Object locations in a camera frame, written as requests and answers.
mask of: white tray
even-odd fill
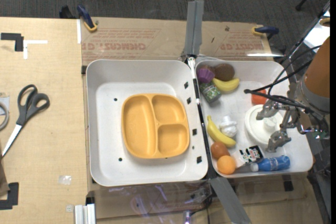
[[[97,60],[89,64],[86,74],[90,170],[98,184],[193,181],[206,175],[202,126],[192,74],[186,64],[175,60]],[[121,108],[126,98],[139,93],[170,94],[182,102],[190,129],[190,144],[183,154],[141,159],[128,152],[121,132]]]
[[[225,115],[230,115],[237,122],[238,133],[234,137],[237,144],[229,148],[232,153],[239,149],[244,149],[249,146],[259,145],[245,129],[245,114],[253,106],[251,103],[251,94],[245,94],[243,90],[254,90],[262,86],[272,83],[275,78],[283,70],[283,67],[272,61],[223,61],[223,60],[206,60],[201,61],[196,65],[196,70],[202,65],[215,66],[220,63],[229,63],[235,68],[235,77],[240,79],[240,85],[231,93],[223,93],[220,99],[209,104],[201,94],[201,104],[205,126],[207,126],[207,115],[211,115],[212,120],[218,126]],[[289,81],[285,80],[272,88],[271,94],[287,96],[289,90]],[[249,167],[237,169],[231,175],[224,175],[217,169],[217,160],[212,158],[212,163],[217,171],[223,177],[240,178],[248,176],[260,176],[269,174],[289,174],[301,173],[308,171],[313,165],[312,153],[308,144],[307,137],[300,134],[297,129],[287,129],[288,136],[292,138],[290,142],[283,147],[278,147],[275,153],[266,152],[266,145],[259,145],[265,157],[273,157],[287,155],[290,158],[290,168],[281,171],[273,172],[251,172]],[[214,141],[208,136],[209,145]]]

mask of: blue bottle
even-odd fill
[[[282,155],[280,157],[273,157],[273,158],[264,158],[259,163],[252,163],[250,165],[252,172],[257,171],[278,171],[284,170],[289,168],[290,166],[290,159],[288,156]]]

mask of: banana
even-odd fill
[[[234,145],[236,145],[235,140],[228,137],[217,128],[216,124],[212,121],[210,115],[208,115],[207,119],[208,125],[206,127],[206,131],[213,140],[223,142],[227,147],[233,147]]]
[[[230,92],[235,90],[239,83],[240,83],[240,79],[238,78],[234,78],[231,79],[229,81],[222,81],[216,78],[212,79],[212,82],[214,83],[214,85],[216,85],[217,89],[221,92]]]

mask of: orange plate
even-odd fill
[[[128,97],[121,114],[125,146],[139,158],[168,158],[189,146],[189,127],[183,104],[174,96],[159,93]]]

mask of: red tomato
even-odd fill
[[[266,94],[266,89],[263,89],[263,90],[258,91],[258,92],[261,92],[261,93],[265,93],[265,94]],[[251,101],[252,101],[252,104],[254,104],[254,105],[257,105],[257,104],[265,104],[266,101],[267,101],[267,98],[266,98],[266,97],[263,97],[263,96],[259,96],[259,95],[252,94],[252,95],[251,95]]]

